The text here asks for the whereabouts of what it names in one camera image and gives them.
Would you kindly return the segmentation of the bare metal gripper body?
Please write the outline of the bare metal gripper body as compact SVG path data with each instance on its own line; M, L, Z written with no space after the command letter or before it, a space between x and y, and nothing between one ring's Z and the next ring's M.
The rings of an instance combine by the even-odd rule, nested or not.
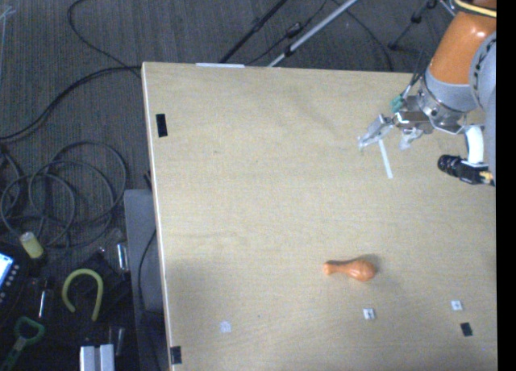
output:
M435 129L459 134L466 125L466 114L446 106L426 90L392 101L393 121L403 129L430 134Z

